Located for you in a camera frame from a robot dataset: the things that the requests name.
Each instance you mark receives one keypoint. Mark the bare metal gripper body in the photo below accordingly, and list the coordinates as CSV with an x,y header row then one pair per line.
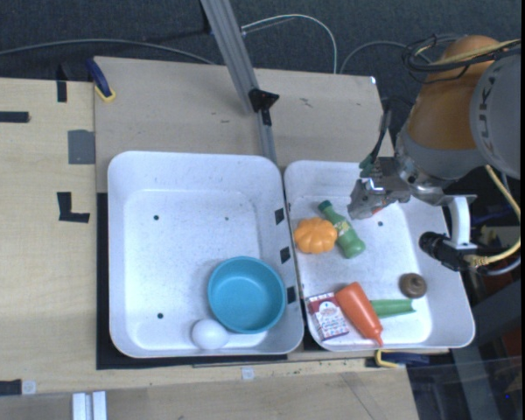
x,y
394,182

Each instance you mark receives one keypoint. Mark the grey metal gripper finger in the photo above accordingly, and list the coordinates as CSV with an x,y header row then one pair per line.
x,y
377,205
358,201

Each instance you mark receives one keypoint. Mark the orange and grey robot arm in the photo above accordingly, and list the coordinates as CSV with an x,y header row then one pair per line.
x,y
446,116

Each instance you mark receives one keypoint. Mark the green bottle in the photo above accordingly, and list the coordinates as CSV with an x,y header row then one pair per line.
x,y
345,232

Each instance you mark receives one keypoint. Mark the white plastic tray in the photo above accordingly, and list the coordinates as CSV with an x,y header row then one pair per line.
x,y
179,256
389,256

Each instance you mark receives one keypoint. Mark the orange pumpkin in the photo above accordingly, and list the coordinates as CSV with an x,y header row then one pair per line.
x,y
315,235

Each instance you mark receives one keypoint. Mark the brown doughnut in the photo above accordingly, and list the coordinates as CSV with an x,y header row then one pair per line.
x,y
412,285

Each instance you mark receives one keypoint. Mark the green pea pod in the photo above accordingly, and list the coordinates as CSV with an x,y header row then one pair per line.
x,y
391,308

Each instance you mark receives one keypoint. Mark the orange squeeze bottle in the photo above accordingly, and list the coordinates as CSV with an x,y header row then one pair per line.
x,y
359,311

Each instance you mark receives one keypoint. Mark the red and white carton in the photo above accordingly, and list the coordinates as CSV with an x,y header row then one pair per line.
x,y
328,317

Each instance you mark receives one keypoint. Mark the blue bowl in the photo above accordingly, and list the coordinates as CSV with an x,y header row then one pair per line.
x,y
245,293

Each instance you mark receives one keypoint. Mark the white egg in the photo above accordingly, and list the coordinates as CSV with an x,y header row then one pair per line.
x,y
210,334

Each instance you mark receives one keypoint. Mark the pale wood board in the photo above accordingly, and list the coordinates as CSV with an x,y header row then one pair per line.
x,y
179,112

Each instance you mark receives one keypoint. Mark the black cylinder on white bracket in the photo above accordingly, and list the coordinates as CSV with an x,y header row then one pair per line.
x,y
459,221

